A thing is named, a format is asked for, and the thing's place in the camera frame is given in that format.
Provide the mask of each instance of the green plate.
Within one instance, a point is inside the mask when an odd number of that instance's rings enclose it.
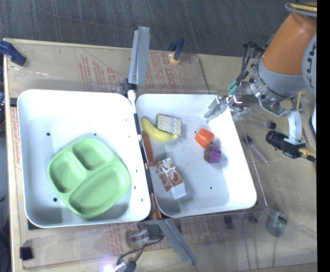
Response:
[[[60,198],[82,218],[104,213],[131,186],[124,163],[94,138],[78,140],[57,153],[49,163],[48,177]]]

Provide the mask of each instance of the banana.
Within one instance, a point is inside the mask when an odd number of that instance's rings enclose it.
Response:
[[[169,134],[166,132],[163,132],[156,128],[147,118],[142,117],[141,119],[141,124],[143,130],[153,139],[160,141],[160,142],[167,142],[168,140],[171,139],[176,139],[177,135],[176,134]]]

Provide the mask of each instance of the white plastic tray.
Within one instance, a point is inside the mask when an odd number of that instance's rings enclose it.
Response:
[[[137,222],[151,203],[130,102],[116,93],[28,90],[18,98],[25,211],[39,227]],[[51,158],[72,142],[97,138],[124,162],[130,190],[108,211],[92,219],[75,215],[51,186]]]
[[[159,209],[172,218],[251,208],[256,191],[229,108],[209,124],[204,119],[216,95],[141,95],[136,108],[141,118],[155,123],[156,114],[182,120],[182,134],[160,143],[151,139],[155,162],[170,157],[181,174],[187,195],[175,200],[150,168]],[[219,163],[204,160],[204,148],[195,140],[205,128],[214,133],[213,142],[222,151]]]

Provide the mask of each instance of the brown object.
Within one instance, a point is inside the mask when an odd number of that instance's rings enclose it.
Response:
[[[149,136],[146,133],[142,134],[142,141],[144,151],[146,152],[147,163],[149,166],[154,166],[155,159],[153,158],[151,141],[149,140]]]
[[[265,50],[263,65],[278,74],[302,75],[303,54],[316,33],[315,18],[291,13]]]

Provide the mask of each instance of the gray carpet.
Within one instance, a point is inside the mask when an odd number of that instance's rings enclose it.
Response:
[[[0,0],[0,40],[130,48],[147,26],[150,49],[183,37],[183,52],[242,56],[245,42],[268,41],[289,15],[284,4],[295,1],[317,0]]]

